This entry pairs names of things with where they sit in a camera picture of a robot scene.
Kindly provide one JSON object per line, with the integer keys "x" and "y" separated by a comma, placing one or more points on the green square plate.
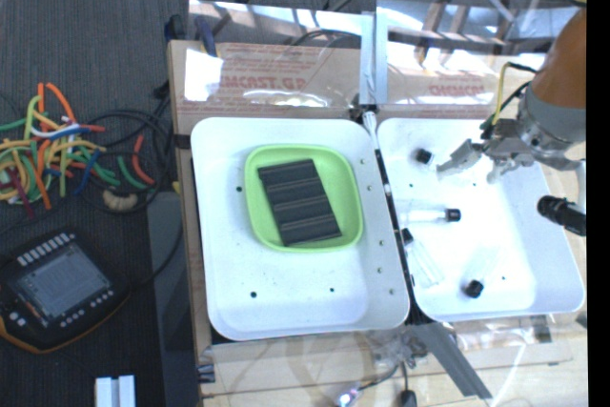
{"x": 350, "y": 186}

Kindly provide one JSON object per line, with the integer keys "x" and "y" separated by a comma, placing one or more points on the clear vial with black cap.
{"x": 474, "y": 288}
{"x": 423, "y": 155}
{"x": 407, "y": 236}
{"x": 452, "y": 214}

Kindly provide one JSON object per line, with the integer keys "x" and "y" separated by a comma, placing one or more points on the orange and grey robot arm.
{"x": 564, "y": 62}

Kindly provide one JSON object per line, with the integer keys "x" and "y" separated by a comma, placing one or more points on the black cylinder on white bracket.
{"x": 557, "y": 210}

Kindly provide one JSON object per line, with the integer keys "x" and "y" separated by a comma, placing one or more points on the white plastic tray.
{"x": 286, "y": 291}
{"x": 505, "y": 224}

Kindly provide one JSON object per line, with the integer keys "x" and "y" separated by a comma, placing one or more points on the black ribbed rack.
{"x": 300, "y": 202}

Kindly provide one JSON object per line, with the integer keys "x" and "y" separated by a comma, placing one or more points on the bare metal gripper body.
{"x": 519, "y": 145}

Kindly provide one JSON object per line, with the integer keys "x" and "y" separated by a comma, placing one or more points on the brown cardboard board red print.
{"x": 248, "y": 110}

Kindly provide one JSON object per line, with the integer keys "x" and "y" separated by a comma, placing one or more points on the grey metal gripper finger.
{"x": 502, "y": 166}
{"x": 460, "y": 156}

